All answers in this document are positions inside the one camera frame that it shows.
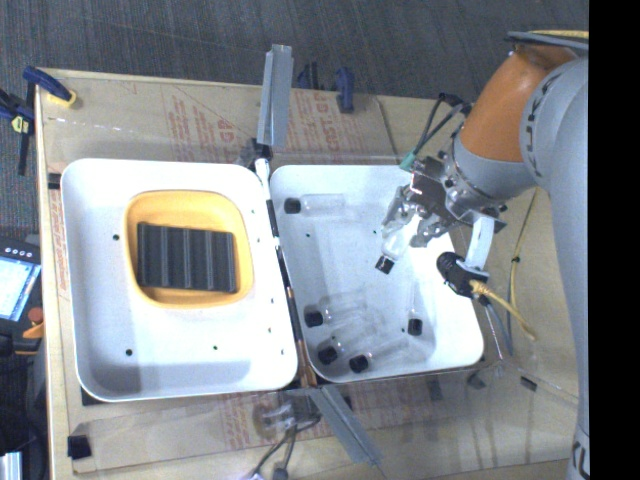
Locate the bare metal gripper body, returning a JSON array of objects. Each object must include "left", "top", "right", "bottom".
[{"left": 408, "top": 152, "right": 507, "bottom": 228}]

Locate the clear plastic bottle black cap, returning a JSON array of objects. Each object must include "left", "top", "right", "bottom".
[
  {"left": 406, "top": 278, "right": 426, "bottom": 338},
  {"left": 283, "top": 193, "right": 352, "bottom": 220},
  {"left": 316, "top": 325, "right": 384, "bottom": 367},
  {"left": 303, "top": 288, "right": 372, "bottom": 330},
  {"left": 374, "top": 217, "right": 417, "bottom": 275},
  {"left": 348, "top": 336, "right": 417, "bottom": 375}
]

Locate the brown cardboard board red print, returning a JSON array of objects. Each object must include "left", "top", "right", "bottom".
[{"left": 34, "top": 67, "right": 581, "bottom": 477}]

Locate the black ribbed rack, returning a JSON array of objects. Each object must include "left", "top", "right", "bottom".
[{"left": 135, "top": 221, "right": 238, "bottom": 295}]

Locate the yellow bowl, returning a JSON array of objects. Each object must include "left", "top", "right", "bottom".
[{"left": 123, "top": 189, "right": 255, "bottom": 311}]

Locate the white plastic tray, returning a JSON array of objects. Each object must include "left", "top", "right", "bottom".
[
  {"left": 268, "top": 163, "right": 486, "bottom": 385},
  {"left": 59, "top": 157, "right": 300, "bottom": 403}
]

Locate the black cylinder on white bracket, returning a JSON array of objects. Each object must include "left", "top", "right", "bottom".
[{"left": 435, "top": 215, "right": 507, "bottom": 300}]

